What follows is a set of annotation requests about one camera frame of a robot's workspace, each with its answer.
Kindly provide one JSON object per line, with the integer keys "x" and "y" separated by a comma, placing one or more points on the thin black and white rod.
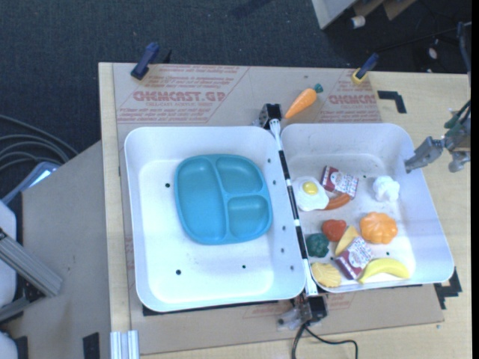
{"x": 288, "y": 180}

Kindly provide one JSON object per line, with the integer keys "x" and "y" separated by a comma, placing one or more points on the orange sausage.
{"x": 338, "y": 201}

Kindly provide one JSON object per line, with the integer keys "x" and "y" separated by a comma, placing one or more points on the orange carrot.
{"x": 302, "y": 102}

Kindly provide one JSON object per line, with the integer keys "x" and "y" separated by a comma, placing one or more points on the orange pumpkin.
{"x": 378, "y": 227}

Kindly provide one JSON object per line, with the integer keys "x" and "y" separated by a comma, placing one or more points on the yellow ridged crisp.
{"x": 326, "y": 274}

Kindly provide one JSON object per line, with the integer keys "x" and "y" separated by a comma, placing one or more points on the red tomato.
{"x": 333, "y": 229}

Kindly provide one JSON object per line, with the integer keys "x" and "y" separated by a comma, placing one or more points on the blue divided plate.
{"x": 202, "y": 200}

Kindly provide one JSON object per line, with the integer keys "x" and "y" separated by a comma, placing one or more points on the white cauliflower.
{"x": 386, "y": 188}

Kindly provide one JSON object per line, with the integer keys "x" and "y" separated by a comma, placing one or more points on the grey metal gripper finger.
{"x": 458, "y": 161}
{"x": 424, "y": 155}

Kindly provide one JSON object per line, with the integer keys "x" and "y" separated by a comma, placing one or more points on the yellow banana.
{"x": 385, "y": 267}

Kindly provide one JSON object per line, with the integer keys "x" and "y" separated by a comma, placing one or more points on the yellow cheese wedge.
{"x": 346, "y": 239}

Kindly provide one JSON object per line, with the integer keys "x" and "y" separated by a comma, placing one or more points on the red and white carton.
{"x": 353, "y": 257}
{"x": 340, "y": 180}

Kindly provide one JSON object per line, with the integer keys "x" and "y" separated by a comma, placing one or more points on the white and yellow fried egg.
{"x": 309, "y": 196}

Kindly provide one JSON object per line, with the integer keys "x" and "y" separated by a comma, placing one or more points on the white plastic tray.
{"x": 351, "y": 144}
{"x": 209, "y": 275}

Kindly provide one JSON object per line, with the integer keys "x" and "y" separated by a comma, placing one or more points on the green broccoli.
{"x": 317, "y": 244}

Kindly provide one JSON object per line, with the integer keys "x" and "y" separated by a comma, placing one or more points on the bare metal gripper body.
{"x": 460, "y": 137}

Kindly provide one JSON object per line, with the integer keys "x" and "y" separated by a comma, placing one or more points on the brown cardboard board red print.
{"x": 239, "y": 84}

